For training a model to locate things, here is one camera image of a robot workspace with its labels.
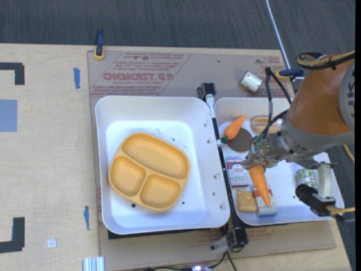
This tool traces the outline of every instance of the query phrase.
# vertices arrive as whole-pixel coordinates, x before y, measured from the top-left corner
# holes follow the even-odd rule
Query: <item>carrot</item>
[[[228,127],[226,127],[223,134],[226,137],[227,141],[229,139],[234,139],[238,135],[238,132],[241,129],[245,118],[246,117],[242,115],[238,119],[231,122],[231,124]]]
[[[269,207],[271,205],[270,195],[268,193],[268,185],[263,166],[254,165],[253,167],[250,167],[249,176],[264,203]]]

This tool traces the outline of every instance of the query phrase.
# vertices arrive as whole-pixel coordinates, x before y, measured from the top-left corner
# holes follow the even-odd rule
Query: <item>small white square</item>
[[[56,238],[48,239],[47,241],[47,247],[48,248],[55,248],[56,247]]]

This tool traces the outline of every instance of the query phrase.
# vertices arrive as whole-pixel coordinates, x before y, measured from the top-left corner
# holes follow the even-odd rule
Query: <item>wooden tabletop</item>
[[[87,52],[93,49],[0,44],[0,62],[22,63],[25,70],[24,85],[15,84],[14,71],[0,70],[0,102],[17,101],[16,131],[0,132],[0,242],[14,240],[14,218],[25,220],[25,246],[0,253],[1,270],[74,271],[81,270],[83,258],[100,256],[87,63]],[[120,46],[107,50],[169,51]],[[281,57],[277,50],[180,51]],[[80,71],[80,88],[74,83],[74,69]],[[351,270],[337,224],[329,225],[336,248],[234,263],[238,270]],[[225,260],[217,270],[232,266]]]

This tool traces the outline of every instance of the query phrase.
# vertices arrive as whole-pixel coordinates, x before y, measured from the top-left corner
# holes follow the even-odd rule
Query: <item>black corner marker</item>
[[[24,66],[21,62],[0,62],[0,70],[13,70],[15,85],[25,85]]]
[[[0,242],[0,253],[19,252],[23,247],[25,247],[25,218],[13,218],[11,241]]]

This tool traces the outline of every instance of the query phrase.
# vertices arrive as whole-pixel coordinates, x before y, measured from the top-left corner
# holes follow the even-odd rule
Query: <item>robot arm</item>
[[[326,55],[323,61],[327,64],[335,57]],[[331,197],[332,164],[318,163],[314,155],[355,141],[355,63],[344,56],[340,61],[334,60],[328,67],[309,67],[289,110],[279,115],[281,130],[268,134],[266,128],[243,162],[246,169],[264,161],[270,168],[282,160],[316,169],[318,191],[301,186],[296,194],[319,216],[329,215],[325,206],[334,206],[336,201]]]

